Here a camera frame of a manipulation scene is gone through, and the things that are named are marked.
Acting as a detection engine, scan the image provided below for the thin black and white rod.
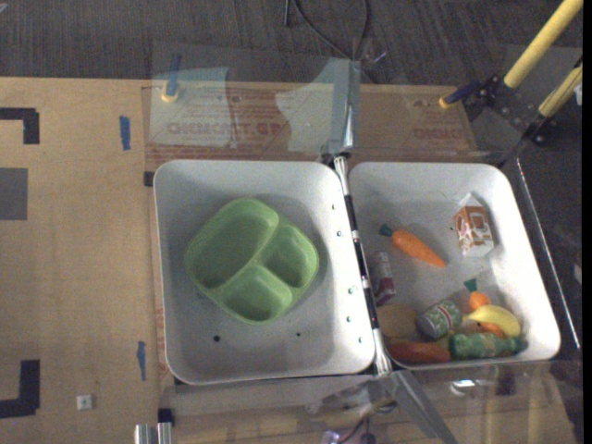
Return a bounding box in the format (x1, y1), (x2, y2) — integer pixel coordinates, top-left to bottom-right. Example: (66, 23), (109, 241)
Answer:
(332, 154), (394, 376)

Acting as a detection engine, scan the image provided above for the green divided plate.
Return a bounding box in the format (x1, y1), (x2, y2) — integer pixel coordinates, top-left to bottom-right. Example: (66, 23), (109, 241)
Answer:
(183, 196), (321, 327)

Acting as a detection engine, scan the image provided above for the red and white can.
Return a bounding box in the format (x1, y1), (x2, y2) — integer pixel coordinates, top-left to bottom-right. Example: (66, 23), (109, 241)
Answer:
(369, 251), (398, 307)

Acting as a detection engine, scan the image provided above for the brown cardboard board red print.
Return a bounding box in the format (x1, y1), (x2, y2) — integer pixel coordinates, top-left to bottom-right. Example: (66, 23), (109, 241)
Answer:
(140, 80), (482, 388)

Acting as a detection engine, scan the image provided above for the white plastic tray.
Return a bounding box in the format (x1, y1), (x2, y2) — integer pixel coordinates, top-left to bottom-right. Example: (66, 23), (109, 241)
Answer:
(347, 161), (562, 372)
(152, 158), (376, 386)

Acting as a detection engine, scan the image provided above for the long orange carrot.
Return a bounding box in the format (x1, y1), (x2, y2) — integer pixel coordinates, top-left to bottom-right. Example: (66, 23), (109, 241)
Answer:
(377, 223), (448, 269)

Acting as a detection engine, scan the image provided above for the tan round bread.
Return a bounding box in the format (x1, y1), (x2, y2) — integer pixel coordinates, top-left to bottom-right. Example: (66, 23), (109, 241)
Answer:
(376, 303), (420, 341)

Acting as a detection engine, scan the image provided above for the orange and white carton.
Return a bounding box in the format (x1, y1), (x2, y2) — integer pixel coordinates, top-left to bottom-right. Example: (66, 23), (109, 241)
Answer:
(451, 191), (496, 258)

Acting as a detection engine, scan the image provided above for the green and white can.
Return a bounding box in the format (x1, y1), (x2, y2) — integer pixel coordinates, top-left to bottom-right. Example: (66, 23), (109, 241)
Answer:
(415, 299), (463, 341)

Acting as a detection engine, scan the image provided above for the red-orange sausage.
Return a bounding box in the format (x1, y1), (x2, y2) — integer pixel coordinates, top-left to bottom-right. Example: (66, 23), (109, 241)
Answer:
(387, 340), (452, 365)

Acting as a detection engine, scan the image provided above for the short orange carrot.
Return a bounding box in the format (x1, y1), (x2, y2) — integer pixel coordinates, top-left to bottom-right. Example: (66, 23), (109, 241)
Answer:
(462, 277), (506, 340)

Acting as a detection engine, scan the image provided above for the yellow banana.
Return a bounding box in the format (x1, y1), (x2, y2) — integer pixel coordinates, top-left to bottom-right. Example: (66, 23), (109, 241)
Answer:
(462, 303), (523, 339)

